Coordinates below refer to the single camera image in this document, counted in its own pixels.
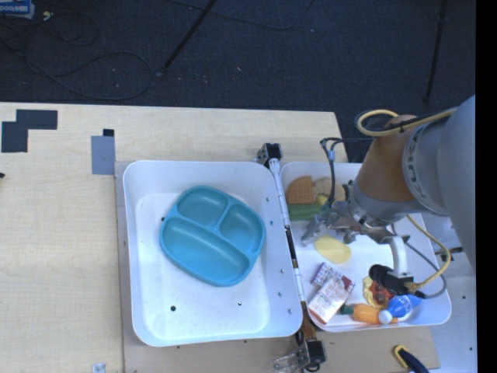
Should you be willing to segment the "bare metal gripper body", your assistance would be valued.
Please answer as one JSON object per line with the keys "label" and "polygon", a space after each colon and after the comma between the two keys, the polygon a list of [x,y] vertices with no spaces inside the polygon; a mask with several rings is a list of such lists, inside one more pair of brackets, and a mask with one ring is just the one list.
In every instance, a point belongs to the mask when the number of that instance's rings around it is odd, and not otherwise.
{"label": "bare metal gripper body", "polygon": [[391,222],[367,212],[355,197],[335,202],[327,200],[321,206],[321,217],[326,228],[342,237],[347,229],[356,231],[356,236],[366,235],[374,241],[389,241],[393,237],[392,230],[388,228]]}

